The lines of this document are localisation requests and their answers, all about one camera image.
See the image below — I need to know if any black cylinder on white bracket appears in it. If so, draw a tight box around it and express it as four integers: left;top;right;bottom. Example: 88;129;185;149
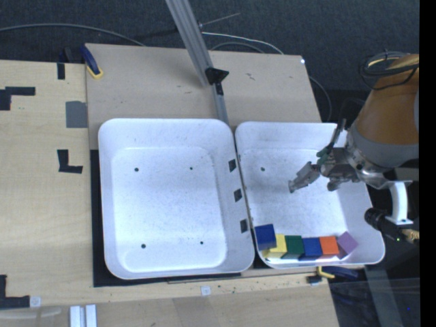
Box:
364;180;416;243

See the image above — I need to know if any brown cardboard board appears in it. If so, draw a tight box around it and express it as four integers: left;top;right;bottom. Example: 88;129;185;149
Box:
84;42;334;305

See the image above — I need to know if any yellow cube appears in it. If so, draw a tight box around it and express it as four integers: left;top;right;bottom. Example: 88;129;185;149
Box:
261;234;289;260

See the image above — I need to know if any dark blue cube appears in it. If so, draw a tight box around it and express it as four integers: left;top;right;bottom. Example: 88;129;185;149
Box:
253;223;277;251

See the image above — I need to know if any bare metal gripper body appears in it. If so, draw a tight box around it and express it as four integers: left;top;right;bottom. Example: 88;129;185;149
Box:
319;144;390;188

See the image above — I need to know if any white plastic tray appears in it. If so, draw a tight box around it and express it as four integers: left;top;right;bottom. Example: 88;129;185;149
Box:
97;117;256;281
234;121;386;270

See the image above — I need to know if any purple cube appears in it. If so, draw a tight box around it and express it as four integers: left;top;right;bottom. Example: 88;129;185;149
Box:
336;230;359;260

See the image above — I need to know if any green cube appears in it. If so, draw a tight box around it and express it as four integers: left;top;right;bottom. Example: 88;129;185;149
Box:
281;235;305;260

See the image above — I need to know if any orange cube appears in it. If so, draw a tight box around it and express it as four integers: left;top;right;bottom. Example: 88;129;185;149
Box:
319;236;341;257

